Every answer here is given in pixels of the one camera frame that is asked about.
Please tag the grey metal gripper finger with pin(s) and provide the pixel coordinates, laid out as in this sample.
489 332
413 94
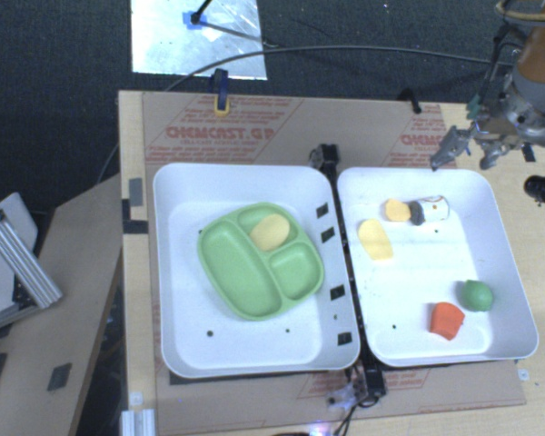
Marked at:
494 155
449 145

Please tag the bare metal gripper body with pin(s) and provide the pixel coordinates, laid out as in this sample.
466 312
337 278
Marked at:
524 127

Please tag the white can with grey end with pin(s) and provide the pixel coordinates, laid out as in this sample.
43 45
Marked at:
433 208

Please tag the small yellow-orange toy food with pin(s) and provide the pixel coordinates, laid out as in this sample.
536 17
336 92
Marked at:
396 210

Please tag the pale yellow long toy food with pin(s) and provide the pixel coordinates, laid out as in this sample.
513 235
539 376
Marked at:
376 241

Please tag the white plastic tray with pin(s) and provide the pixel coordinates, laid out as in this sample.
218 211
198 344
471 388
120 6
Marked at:
254 343
436 266

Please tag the green ball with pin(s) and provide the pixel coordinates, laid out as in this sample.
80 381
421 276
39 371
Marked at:
476 295

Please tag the thin black rod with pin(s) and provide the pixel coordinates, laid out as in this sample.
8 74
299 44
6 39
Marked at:
345 252

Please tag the orange toy food wedge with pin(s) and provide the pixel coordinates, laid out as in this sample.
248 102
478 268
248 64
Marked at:
446 320

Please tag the yellow oval toy food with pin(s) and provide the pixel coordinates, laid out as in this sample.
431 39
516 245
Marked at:
270 232

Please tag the brown cardboard board red print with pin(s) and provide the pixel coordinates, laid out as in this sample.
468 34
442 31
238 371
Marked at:
236 130

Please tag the green divided plate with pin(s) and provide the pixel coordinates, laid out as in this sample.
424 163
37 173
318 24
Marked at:
236 270

